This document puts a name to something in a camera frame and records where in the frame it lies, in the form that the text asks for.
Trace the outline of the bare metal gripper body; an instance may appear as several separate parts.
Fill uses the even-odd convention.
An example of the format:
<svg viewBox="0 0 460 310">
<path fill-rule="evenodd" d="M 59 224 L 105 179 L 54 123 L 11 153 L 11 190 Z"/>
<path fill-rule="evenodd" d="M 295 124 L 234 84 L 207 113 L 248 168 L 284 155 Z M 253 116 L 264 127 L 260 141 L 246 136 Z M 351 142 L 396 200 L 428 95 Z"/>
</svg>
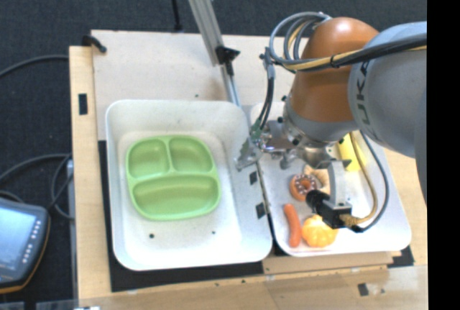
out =
<svg viewBox="0 0 460 310">
<path fill-rule="evenodd" d="M 288 119 L 269 120 L 262 128 L 259 148 L 280 158 L 284 151 L 296 151 L 297 158 L 309 165 L 336 159 L 330 142 L 312 139 Z"/>
</svg>

